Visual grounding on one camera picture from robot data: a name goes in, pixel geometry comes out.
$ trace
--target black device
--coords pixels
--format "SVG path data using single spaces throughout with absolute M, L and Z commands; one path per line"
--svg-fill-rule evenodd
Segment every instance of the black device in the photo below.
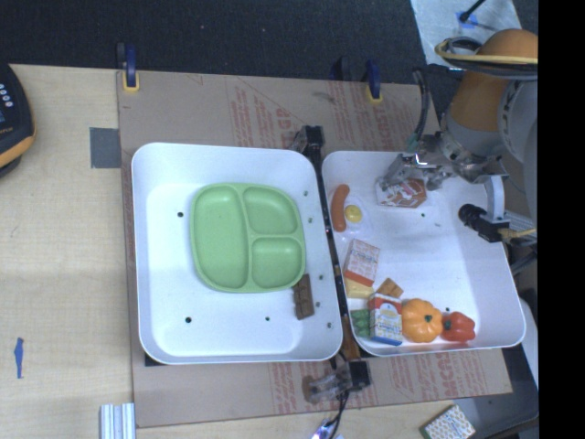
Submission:
M 6 63 L 0 63 L 0 177 L 20 163 L 37 130 L 25 91 Z

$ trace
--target yellow cheese block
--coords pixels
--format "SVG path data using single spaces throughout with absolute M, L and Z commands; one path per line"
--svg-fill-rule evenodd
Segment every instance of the yellow cheese block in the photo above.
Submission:
M 362 299 L 368 299 L 374 290 L 371 286 L 365 286 L 364 284 L 358 283 L 349 278 L 345 279 L 346 282 L 346 293 L 347 297 L 360 297 Z

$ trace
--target gray tape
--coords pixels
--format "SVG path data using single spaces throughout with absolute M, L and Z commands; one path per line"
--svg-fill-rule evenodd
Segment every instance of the gray tape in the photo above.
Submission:
M 115 128 L 90 127 L 91 167 L 98 169 L 120 167 L 120 136 Z

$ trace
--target white tray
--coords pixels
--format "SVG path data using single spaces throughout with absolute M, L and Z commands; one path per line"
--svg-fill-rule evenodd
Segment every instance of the white tray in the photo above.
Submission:
M 266 148 L 154 143 L 132 160 L 140 340 L 165 364 L 308 361 L 331 358 L 342 327 L 313 165 Z M 303 222 L 315 314 L 298 320 L 293 289 L 230 294 L 197 276 L 189 204 L 197 190 L 246 182 L 286 192 Z
M 323 178 L 329 204 L 337 186 L 348 184 L 347 200 L 359 200 L 369 220 L 369 226 L 334 232 L 339 262 L 343 265 L 354 238 L 379 247 L 374 288 L 390 277 L 404 290 L 405 300 L 419 297 L 441 311 L 449 307 L 471 317 L 477 336 L 467 345 L 440 338 L 431 343 L 404 341 L 397 347 L 364 337 L 356 337 L 357 342 L 375 356 L 517 345 L 524 338 L 526 322 L 504 245 L 485 241 L 458 217 L 459 208 L 466 203 L 487 208 L 484 187 L 452 177 L 442 188 L 428 191 L 427 200 L 415 209 L 380 206 L 374 183 L 397 154 L 334 152 L 325 158 Z M 348 306 L 362 309 L 367 303 L 349 298 Z

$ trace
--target toy tomato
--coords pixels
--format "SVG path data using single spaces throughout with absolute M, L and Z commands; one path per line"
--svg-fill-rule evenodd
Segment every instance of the toy tomato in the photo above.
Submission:
M 451 312 L 442 318 L 441 336 L 448 341 L 469 341 L 475 338 L 475 322 L 461 312 Z
M 442 314 L 429 301 L 414 298 L 402 305 L 402 335 L 417 343 L 434 340 L 442 332 Z

